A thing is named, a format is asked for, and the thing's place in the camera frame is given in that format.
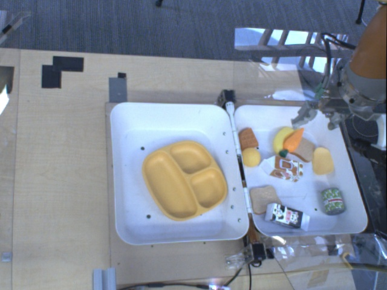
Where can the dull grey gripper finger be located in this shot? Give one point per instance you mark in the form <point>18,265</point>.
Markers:
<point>334,121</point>
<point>305,115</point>

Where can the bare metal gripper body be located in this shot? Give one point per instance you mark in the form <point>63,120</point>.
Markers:
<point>347,103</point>

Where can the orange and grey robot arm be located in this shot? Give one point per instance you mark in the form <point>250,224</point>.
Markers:
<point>370,50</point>

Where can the orange carrot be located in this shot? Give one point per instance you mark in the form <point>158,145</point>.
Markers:
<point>294,140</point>

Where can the brown bread slice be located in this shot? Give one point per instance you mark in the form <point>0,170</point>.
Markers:
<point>263,196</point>
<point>306,150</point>

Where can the yellow banana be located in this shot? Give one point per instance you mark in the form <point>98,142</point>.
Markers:
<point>279,139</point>

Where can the pale yellow potato chip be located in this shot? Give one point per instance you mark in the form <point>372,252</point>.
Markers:
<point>323,161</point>

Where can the brown and white carton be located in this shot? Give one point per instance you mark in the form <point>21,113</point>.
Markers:
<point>285,169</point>

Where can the brown waffle biscuit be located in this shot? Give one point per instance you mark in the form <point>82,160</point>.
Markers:
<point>248,138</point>

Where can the yellow lemon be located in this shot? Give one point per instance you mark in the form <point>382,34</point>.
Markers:
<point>251,157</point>

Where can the thin black and white rod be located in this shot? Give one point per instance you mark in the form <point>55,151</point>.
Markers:
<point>233,125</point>

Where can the white plastic tray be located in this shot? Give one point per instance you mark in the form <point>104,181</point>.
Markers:
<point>305,192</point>
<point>133,192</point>

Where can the green and white can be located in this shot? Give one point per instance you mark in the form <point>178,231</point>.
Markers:
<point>332,201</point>

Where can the black and white carton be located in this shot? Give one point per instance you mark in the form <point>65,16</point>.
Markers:
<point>285,217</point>

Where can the yellow divided plate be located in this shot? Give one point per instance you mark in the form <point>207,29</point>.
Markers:
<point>169,180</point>

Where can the black cylinder on white bracket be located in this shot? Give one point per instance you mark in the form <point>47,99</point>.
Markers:
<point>364,130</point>

